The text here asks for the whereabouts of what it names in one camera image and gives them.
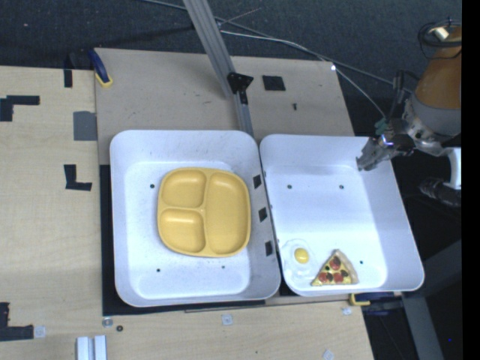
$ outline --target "black clip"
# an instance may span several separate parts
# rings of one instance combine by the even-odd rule
[[[238,92],[240,95],[240,102],[242,104],[248,105],[246,90],[251,84],[251,82],[254,81],[254,78],[252,76],[246,76],[240,73],[230,72],[226,79],[228,80],[230,88],[232,89],[232,93],[235,94]]]

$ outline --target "yellow divided dish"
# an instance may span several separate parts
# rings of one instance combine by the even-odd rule
[[[250,238],[248,188],[225,170],[174,169],[161,182],[157,225],[172,251],[199,257],[237,254]]]

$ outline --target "pizza slice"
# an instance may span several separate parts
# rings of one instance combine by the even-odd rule
[[[344,253],[336,250],[323,264],[318,275],[311,282],[312,286],[357,284],[359,278],[352,263]]]

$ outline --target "black carpet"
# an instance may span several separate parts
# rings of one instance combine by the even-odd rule
[[[182,0],[159,1],[182,5]],[[349,66],[388,81],[400,69],[421,75],[428,60],[417,41],[418,30],[448,17],[462,20],[462,0],[208,2],[214,15],[223,19],[255,10],[234,23],[296,42],[335,60],[384,111],[392,102],[392,87]],[[227,24],[223,28],[249,33]],[[75,68],[89,69],[87,52],[93,47],[203,53],[185,11],[133,0],[0,0],[0,29],[0,65],[7,66],[63,68],[68,58]],[[226,34],[224,39],[235,56],[314,59],[281,43]],[[355,134],[373,134],[381,115],[358,89],[339,79]],[[415,84],[406,81],[407,88],[414,89]],[[454,142],[460,145],[461,138]],[[426,176],[447,179],[448,161],[415,153],[393,163],[418,250],[426,260],[461,238],[461,209],[451,210],[419,196],[416,187]],[[463,357],[461,298],[459,281],[428,299],[445,359]],[[402,311],[382,319],[366,316],[376,359],[415,358],[402,316]]]

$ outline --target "wooden tabletop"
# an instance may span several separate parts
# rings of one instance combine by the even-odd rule
[[[0,67],[0,81],[0,98],[40,96],[0,122],[0,302],[9,326],[45,327],[0,343],[0,359],[75,359],[76,338],[95,335],[110,360],[373,359],[362,311],[346,301],[112,316],[104,328],[98,144],[76,141],[73,120],[96,112],[94,75],[74,70],[65,88],[63,70]],[[65,164],[91,190],[65,189]]]

